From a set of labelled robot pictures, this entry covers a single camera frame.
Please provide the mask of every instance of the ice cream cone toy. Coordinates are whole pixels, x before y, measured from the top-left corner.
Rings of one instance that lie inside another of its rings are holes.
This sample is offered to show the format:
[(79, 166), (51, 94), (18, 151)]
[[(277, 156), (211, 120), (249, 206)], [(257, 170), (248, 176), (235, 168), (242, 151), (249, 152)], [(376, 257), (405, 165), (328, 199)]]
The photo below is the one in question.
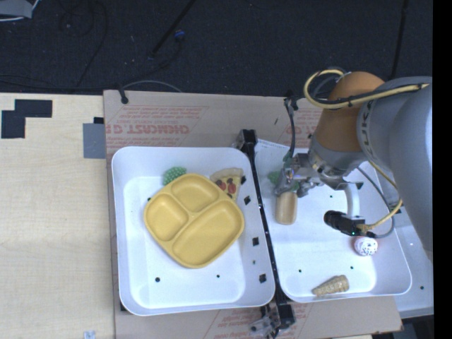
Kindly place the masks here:
[(348, 282), (347, 276), (337, 275), (333, 276), (331, 279), (320, 284), (312, 290), (312, 293), (321, 296), (327, 294), (335, 294), (336, 292), (345, 292), (350, 289), (350, 284)]

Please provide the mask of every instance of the cardboard sheet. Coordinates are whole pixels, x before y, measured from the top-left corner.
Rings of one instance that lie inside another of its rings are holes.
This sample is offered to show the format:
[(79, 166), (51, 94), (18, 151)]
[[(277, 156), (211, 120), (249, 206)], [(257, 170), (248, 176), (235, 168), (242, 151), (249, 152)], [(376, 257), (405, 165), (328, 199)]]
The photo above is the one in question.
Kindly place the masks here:
[[(282, 97), (199, 95), (126, 91), (127, 105), (116, 90), (104, 92), (109, 215), (115, 326), (118, 338), (253, 338), (249, 324), (259, 308), (134, 316), (121, 310), (117, 280), (117, 243), (111, 159), (130, 145), (230, 147), (241, 129), (260, 139), (290, 145), (290, 121)], [(306, 100), (295, 111), (296, 146), (309, 146), (321, 110)], [(392, 297), (292, 303), (297, 321), (279, 338), (332, 338), (400, 331), (402, 322)], [(366, 313), (365, 320), (357, 313)]]

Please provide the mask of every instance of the yellow cable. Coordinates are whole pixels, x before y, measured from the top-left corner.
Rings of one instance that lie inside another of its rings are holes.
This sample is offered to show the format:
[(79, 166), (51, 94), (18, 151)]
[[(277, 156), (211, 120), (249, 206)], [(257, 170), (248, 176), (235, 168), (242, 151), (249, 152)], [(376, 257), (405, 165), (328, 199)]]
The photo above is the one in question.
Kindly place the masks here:
[[(379, 172), (379, 174), (381, 174), (390, 184), (392, 184), (395, 189), (397, 189), (396, 183), (379, 166), (377, 166), (372, 161), (369, 161), (369, 163), (375, 170), (377, 170)], [(395, 205), (395, 207), (390, 211), (390, 213), (388, 213), (388, 215), (384, 216), (383, 218), (381, 218), (380, 220), (378, 220), (377, 222), (375, 222), (372, 225), (365, 225), (365, 224), (357, 225), (357, 228), (359, 228), (363, 232), (373, 230), (375, 227), (381, 225), (383, 222), (387, 221), (389, 218), (392, 218), (397, 213), (397, 211), (400, 209), (400, 207), (402, 207), (402, 205), (403, 205), (402, 199), (399, 198), (397, 205)]]
[(323, 74), (337, 74), (340, 77), (344, 76), (344, 73), (338, 69), (325, 69), (323, 71), (318, 71), (314, 74), (312, 74), (306, 81), (306, 83), (304, 84), (304, 96), (305, 98), (312, 103), (313, 105), (315, 105), (316, 107), (319, 108), (324, 108), (324, 109), (337, 109), (337, 108), (344, 108), (344, 107), (349, 107), (350, 106), (350, 102), (353, 105), (356, 104), (360, 104), (363, 102), (368, 102), (370, 100), (375, 100), (375, 99), (380, 99), (380, 98), (384, 98), (384, 97), (388, 97), (390, 95), (395, 95), (395, 94), (399, 94), (399, 93), (406, 93), (406, 92), (413, 92), (415, 90), (419, 90), (419, 89), (423, 89), (425, 87), (428, 86), (428, 84), (424, 83), (421, 84), (420, 86), (418, 84), (412, 84), (412, 85), (406, 85), (404, 87), (399, 87), (399, 88), (394, 88), (394, 89), (390, 89), (384, 92), (380, 92), (380, 93), (374, 93), (372, 95), (368, 95), (366, 97), (361, 97), (361, 98), (357, 98), (357, 99), (353, 99), (350, 102), (338, 102), (338, 103), (331, 103), (331, 104), (326, 104), (326, 103), (321, 103), (316, 101), (310, 94), (308, 91), (309, 85), (311, 84), (311, 82), (319, 77), (322, 76)]

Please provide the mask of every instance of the white cable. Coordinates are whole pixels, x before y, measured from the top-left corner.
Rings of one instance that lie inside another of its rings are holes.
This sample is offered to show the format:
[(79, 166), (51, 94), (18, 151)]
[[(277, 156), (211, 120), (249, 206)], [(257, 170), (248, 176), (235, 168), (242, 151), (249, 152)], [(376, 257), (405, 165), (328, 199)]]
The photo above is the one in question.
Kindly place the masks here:
[(167, 87), (173, 88), (174, 90), (176, 90), (177, 92), (182, 93), (182, 91), (180, 89), (178, 89), (178, 87), (175, 87), (174, 85), (171, 85), (169, 83), (165, 83), (165, 82), (161, 82), (161, 81), (137, 81), (137, 82), (133, 82), (133, 83), (129, 83), (126, 84), (125, 86), (123, 86), (123, 89), (126, 89), (128, 87), (131, 87), (132, 85), (137, 85), (137, 84), (142, 84), (142, 83), (156, 83), (156, 84), (163, 84), (166, 85)]
[[(41, 0), (35, 0), (35, 3), (33, 4), (32, 8), (31, 8), (31, 11), (32, 11), (32, 12), (35, 10), (36, 6), (38, 5), (38, 3), (39, 3), (40, 1), (41, 1)], [(22, 20), (22, 19), (24, 19), (23, 16), (18, 16), (17, 18), (5, 18), (5, 19), (0, 19), (0, 22), (4, 22), (4, 21), (17, 21), (17, 20)]]

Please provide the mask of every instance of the black floor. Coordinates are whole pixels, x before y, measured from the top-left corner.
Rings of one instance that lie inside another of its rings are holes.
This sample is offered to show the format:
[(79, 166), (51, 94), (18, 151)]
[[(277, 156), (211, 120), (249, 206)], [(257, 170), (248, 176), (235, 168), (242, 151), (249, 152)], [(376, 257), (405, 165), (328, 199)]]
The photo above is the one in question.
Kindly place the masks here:
[(432, 75), (433, 0), (41, 0), (5, 18), (1, 92), (283, 96), (329, 66)]

